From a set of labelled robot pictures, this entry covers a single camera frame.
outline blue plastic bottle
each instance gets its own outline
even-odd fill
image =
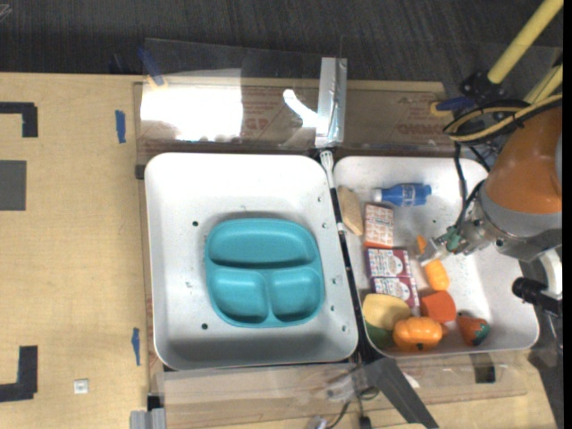
[[[392,202],[397,206],[424,205],[431,195],[431,186],[422,183],[402,183],[388,189],[374,189],[374,202]]]

